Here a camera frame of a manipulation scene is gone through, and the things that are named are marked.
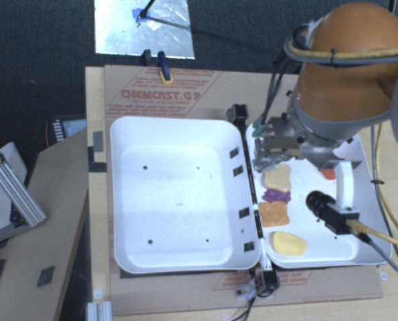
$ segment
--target container hinge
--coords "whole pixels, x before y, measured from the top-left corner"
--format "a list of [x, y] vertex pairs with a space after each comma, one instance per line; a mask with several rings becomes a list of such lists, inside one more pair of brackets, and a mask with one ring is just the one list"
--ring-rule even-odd
[[111, 302], [87, 303], [87, 321], [112, 321]]
[[261, 237], [258, 239], [260, 243], [260, 264], [263, 270], [273, 270], [272, 262], [270, 261], [269, 257], [267, 256], [266, 251], [266, 240]]
[[261, 239], [263, 235], [263, 228], [261, 226], [261, 217], [260, 217], [260, 211], [258, 210], [258, 206], [254, 205], [254, 217], [255, 217], [255, 224], [257, 227], [257, 234], [258, 238]]
[[[251, 197], [252, 203], [257, 203], [257, 195], [254, 186], [254, 176], [252, 175], [252, 166], [251, 166], [251, 157], [250, 152], [247, 147], [246, 141], [246, 119], [248, 117], [247, 106], [245, 104], [234, 104], [226, 114], [226, 120], [232, 123], [236, 128], [239, 130], [241, 135], [241, 141], [243, 145], [243, 154], [245, 156], [246, 162], [246, 171], [248, 175], [248, 179], [250, 182], [250, 190], [251, 190]], [[240, 173], [243, 173], [243, 167], [240, 166], [233, 170], [233, 175], [236, 176]]]

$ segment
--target yellow clip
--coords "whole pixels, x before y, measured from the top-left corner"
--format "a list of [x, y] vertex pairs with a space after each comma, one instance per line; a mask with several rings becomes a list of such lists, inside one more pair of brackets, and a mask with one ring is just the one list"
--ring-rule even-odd
[[173, 76], [172, 76], [172, 74], [169, 74], [169, 75], [171, 76], [171, 79], [170, 79], [170, 80], [165, 80], [165, 77], [164, 77], [164, 75], [163, 75], [163, 72], [160, 72], [159, 74], [160, 74], [160, 78], [161, 78], [163, 84], [172, 84], [172, 83], [173, 83]]

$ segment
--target silver metal rod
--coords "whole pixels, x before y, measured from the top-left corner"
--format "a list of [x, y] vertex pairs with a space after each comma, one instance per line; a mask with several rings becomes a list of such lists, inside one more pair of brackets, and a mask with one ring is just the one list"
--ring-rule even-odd
[[19, 227], [14, 227], [14, 225], [8, 225], [2, 229], [0, 229], [0, 241], [7, 239], [9, 237], [12, 237], [13, 235], [16, 235], [20, 232], [22, 232], [24, 229], [29, 228], [27, 225], [22, 225]]
[[0, 185], [28, 225], [35, 226], [46, 218], [45, 213], [27, 192], [26, 187], [7, 162], [0, 163]]

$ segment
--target metal bracket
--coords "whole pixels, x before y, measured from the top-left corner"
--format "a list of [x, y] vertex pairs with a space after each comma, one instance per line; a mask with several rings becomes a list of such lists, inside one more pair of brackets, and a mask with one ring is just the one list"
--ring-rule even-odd
[[89, 162], [89, 173], [106, 173], [106, 163], [105, 162], [95, 162], [93, 146], [89, 146], [88, 150], [88, 162]]
[[264, 277], [263, 274], [260, 273], [252, 278], [248, 283], [238, 287], [235, 291], [235, 295], [237, 298], [247, 298], [248, 300], [251, 300], [251, 298], [261, 294], [265, 289]]
[[112, 321], [111, 302], [87, 303], [87, 321]]

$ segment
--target black connector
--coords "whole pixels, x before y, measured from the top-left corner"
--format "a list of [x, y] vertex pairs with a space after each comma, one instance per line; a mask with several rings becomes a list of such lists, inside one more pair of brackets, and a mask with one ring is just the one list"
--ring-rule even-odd
[[246, 119], [249, 114], [245, 104], [234, 104], [226, 114], [225, 119], [236, 126], [243, 136], [246, 131]]
[[358, 219], [359, 213], [340, 213], [329, 204], [335, 204], [335, 200], [320, 191], [311, 192], [306, 198], [306, 205], [319, 219], [325, 221], [327, 226], [334, 233], [351, 234], [350, 227], [346, 224], [348, 219]]
[[358, 234], [358, 238], [359, 238], [361, 241], [363, 241], [364, 243], [367, 243], [368, 245], [370, 245], [370, 244], [373, 242], [373, 240], [371, 240], [371, 238], [369, 237], [369, 235], [366, 234], [366, 233], [359, 233], [359, 234]]
[[265, 291], [274, 291], [279, 288], [279, 277], [275, 270], [263, 271]]

